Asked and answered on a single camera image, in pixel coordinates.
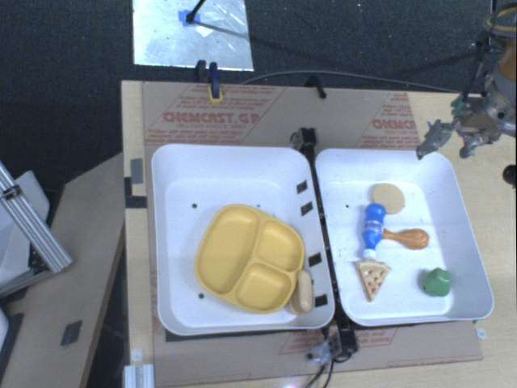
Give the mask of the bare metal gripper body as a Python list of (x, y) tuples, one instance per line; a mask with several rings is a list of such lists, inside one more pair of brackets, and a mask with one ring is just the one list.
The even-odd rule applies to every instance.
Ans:
[(459, 133), (479, 133), (491, 141), (501, 135), (516, 135), (515, 105), (500, 98), (468, 97), (466, 101), (458, 98), (452, 107), (452, 115)]

